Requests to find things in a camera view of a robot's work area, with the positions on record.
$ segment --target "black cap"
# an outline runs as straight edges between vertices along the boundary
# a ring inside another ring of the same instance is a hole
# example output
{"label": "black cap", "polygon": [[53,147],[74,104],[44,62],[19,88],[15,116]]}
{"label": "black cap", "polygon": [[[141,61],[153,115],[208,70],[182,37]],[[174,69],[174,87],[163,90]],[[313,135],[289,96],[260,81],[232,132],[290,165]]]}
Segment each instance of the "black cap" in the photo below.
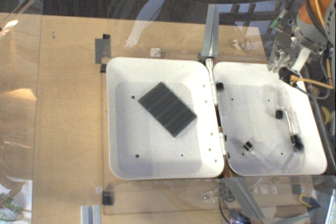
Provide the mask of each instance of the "black cap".
{"label": "black cap", "polygon": [[216,83],[216,89],[219,92],[224,91],[224,84],[222,82]]}
{"label": "black cap", "polygon": [[291,135],[290,141],[292,142],[292,144],[299,142],[299,136],[297,134]]}
{"label": "black cap", "polygon": [[251,144],[250,141],[247,141],[244,145],[243,148],[246,149],[246,151],[250,151],[253,148],[253,145]]}
{"label": "black cap", "polygon": [[300,142],[296,142],[295,145],[293,146],[294,150],[301,151],[303,150],[303,144]]}
{"label": "black cap", "polygon": [[283,117],[283,111],[282,110],[277,110],[275,112],[275,118],[278,119],[278,120],[282,120],[284,117]]}

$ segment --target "dark gray rectangular object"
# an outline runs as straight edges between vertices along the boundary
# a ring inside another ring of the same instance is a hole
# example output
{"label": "dark gray rectangular object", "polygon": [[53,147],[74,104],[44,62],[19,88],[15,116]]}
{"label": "dark gray rectangular object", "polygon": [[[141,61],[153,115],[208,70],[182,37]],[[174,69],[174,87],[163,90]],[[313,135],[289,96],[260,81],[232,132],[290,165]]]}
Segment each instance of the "dark gray rectangular object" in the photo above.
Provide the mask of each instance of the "dark gray rectangular object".
{"label": "dark gray rectangular object", "polygon": [[197,116],[160,82],[139,103],[156,118],[173,137],[183,131]]}

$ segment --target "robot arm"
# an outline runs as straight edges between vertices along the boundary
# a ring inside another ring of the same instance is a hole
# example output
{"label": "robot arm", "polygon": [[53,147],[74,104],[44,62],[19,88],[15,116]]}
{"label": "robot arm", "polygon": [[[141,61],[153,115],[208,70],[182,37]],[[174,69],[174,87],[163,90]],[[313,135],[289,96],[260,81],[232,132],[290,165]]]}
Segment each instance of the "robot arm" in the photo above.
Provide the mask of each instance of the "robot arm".
{"label": "robot arm", "polygon": [[281,41],[276,38],[268,69],[278,72],[280,79],[294,86],[296,83],[290,78],[301,78],[300,71],[305,63],[319,60],[327,50],[328,54],[332,53],[333,70],[330,73],[335,82],[335,50],[332,48],[335,47],[335,14],[335,0],[306,0],[291,28],[290,50],[296,52],[295,56],[281,48]]}

